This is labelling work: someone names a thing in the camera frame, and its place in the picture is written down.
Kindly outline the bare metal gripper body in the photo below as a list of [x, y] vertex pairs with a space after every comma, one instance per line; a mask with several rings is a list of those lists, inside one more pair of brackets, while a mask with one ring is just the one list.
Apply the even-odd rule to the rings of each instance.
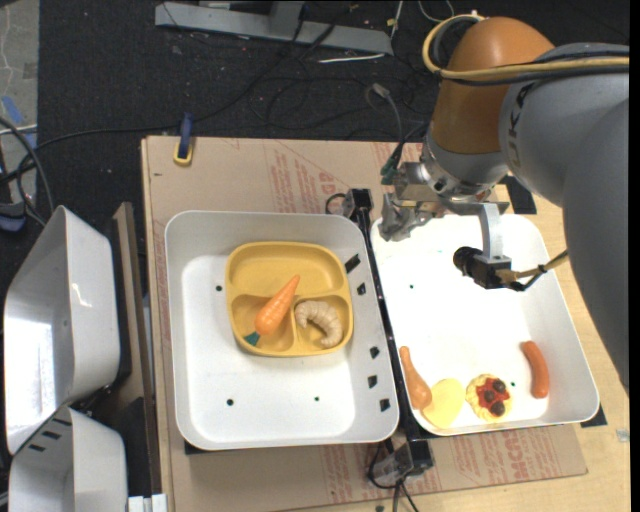
[[499, 182], [497, 160], [436, 160], [401, 165], [393, 180], [392, 203], [428, 212], [472, 215]]

